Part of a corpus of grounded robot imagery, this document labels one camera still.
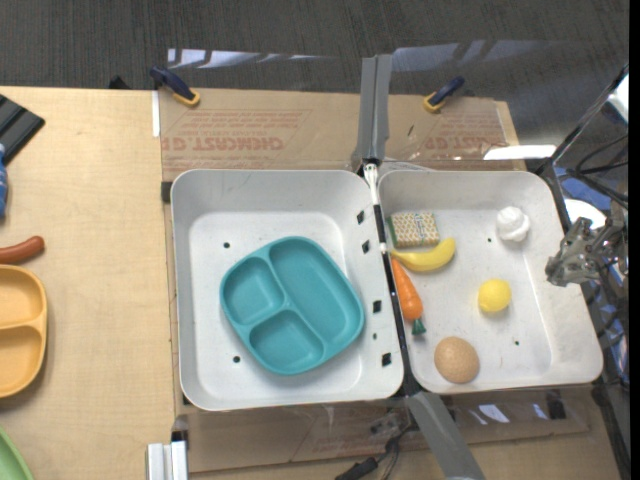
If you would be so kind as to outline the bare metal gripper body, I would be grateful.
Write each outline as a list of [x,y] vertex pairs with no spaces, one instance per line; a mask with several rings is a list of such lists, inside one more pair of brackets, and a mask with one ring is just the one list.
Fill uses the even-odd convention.
[[615,267],[621,275],[628,273],[626,231],[621,220],[608,217],[602,226],[595,228],[591,219],[579,217],[575,224],[583,271],[601,273]]

